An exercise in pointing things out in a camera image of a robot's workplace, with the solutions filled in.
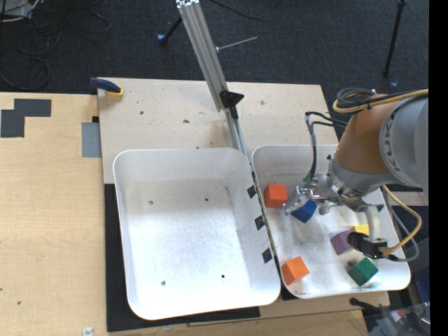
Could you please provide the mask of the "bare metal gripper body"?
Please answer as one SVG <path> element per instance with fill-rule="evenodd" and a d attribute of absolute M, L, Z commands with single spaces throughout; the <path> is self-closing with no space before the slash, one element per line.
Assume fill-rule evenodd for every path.
<path fill-rule="evenodd" d="M 338 207 L 346 206 L 352 211 L 362 211 L 366 206 L 364 194 L 351 188 L 338 176 L 330 172 L 317 174 L 307 184 L 298 188 L 297 193 L 306 194 L 309 201 L 319 204 L 324 201 L 339 202 Z"/>

